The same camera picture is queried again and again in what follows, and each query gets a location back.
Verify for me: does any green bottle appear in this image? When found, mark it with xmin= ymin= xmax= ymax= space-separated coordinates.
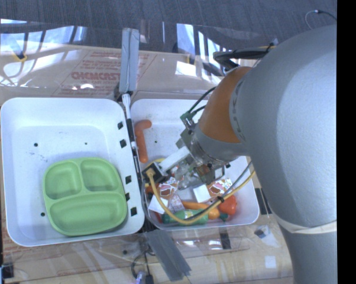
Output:
xmin=161 ymin=209 xmax=210 ymax=225

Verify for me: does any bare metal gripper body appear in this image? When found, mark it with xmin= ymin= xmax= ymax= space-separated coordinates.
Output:
xmin=175 ymin=134 xmax=226 ymax=186

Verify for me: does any brown cardboard board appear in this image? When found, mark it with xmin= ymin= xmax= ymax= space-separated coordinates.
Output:
xmin=0 ymin=44 xmax=294 ymax=284

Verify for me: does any white printed packet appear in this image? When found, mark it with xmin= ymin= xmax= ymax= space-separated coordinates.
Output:
xmin=206 ymin=177 xmax=234 ymax=198
xmin=157 ymin=176 xmax=179 ymax=201

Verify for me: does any red pepper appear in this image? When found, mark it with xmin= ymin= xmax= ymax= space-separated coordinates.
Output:
xmin=218 ymin=194 xmax=238 ymax=216

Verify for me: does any white plastic tray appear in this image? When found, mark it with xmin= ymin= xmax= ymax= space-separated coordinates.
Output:
xmin=130 ymin=98 xmax=260 ymax=232
xmin=0 ymin=96 xmax=145 ymax=247

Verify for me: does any orange sausage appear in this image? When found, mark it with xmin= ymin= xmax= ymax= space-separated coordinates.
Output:
xmin=135 ymin=128 xmax=150 ymax=164
xmin=134 ymin=119 xmax=153 ymax=131

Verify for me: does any orange carrot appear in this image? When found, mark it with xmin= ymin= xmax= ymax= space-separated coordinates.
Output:
xmin=180 ymin=201 xmax=228 ymax=221

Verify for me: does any white carton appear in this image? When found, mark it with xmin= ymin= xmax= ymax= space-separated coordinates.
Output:
xmin=148 ymin=194 xmax=169 ymax=215

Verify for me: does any green divided plate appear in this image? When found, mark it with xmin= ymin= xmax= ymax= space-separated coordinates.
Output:
xmin=42 ymin=157 xmax=128 ymax=237

